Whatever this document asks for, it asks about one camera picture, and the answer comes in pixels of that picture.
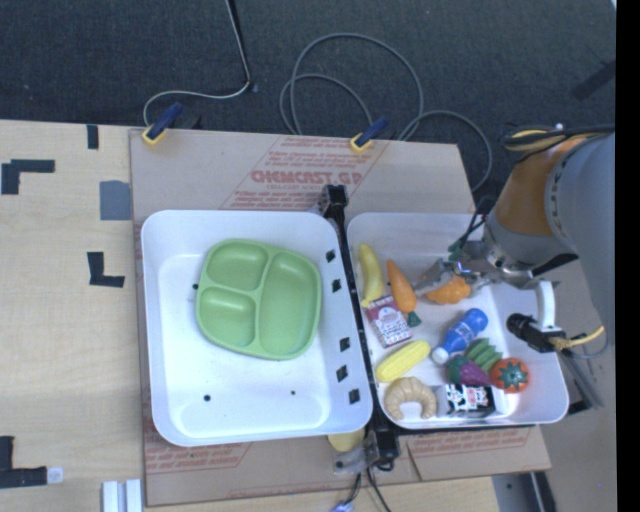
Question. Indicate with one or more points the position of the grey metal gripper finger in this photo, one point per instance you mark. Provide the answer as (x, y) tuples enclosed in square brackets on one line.
[(434, 274), (464, 271)]

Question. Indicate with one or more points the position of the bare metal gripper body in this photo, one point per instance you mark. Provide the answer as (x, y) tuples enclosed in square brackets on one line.
[(492, 265)]

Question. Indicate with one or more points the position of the orange bell pepper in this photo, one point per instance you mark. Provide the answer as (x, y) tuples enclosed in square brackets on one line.
[(450, 292)]

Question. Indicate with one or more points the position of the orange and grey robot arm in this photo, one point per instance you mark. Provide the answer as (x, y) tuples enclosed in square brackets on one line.
[(575, 200)]

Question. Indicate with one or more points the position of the orange carrot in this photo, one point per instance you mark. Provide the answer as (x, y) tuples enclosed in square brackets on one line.
[(402, 290)]

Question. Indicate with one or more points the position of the blue bottle with white cap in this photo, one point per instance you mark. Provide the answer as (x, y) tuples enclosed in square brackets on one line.
[(462, 332)]

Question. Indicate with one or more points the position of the yellow banana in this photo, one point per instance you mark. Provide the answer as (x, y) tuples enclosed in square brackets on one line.
[(371, 275)]

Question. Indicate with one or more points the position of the red printed carton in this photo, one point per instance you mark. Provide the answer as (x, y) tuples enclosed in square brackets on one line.
[(389, 320)]

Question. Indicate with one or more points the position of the thin black rod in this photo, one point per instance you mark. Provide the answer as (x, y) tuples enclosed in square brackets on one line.
[(352, 280)]

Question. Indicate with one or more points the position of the green ribbed vegetable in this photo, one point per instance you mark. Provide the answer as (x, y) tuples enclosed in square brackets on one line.
[(484, 352)]

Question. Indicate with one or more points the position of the yellow corn cob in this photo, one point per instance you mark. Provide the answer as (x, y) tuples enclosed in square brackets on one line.
[(402, 361)]

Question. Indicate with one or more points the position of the purple eggplant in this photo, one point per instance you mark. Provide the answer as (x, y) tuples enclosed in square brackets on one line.
[(472, 374)]

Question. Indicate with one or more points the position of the red tomato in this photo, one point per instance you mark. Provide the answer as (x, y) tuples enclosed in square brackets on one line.
[(510, 376)]

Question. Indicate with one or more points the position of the tan croissant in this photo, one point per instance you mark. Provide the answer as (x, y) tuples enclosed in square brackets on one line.
[(410, 392)]

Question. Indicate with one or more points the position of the black and white cow carton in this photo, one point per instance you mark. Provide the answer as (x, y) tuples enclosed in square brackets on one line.
[(467, 400)]

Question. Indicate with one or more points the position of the white plastic tray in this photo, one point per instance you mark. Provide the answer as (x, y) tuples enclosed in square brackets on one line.
[(240, 390), (530, 400)]

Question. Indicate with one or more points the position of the green divided plate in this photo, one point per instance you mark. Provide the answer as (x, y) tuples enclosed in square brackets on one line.
[(285, 300)]

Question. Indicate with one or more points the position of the brown cardboard board red print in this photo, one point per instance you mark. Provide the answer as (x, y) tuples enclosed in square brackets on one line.
[(300, 170)]

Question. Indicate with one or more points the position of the yellow round toy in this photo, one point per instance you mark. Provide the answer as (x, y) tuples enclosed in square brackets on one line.
[(345, 441)]

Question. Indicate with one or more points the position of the black cylinder on white bracket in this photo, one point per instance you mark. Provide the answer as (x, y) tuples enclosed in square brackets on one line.
[(532, 330)]

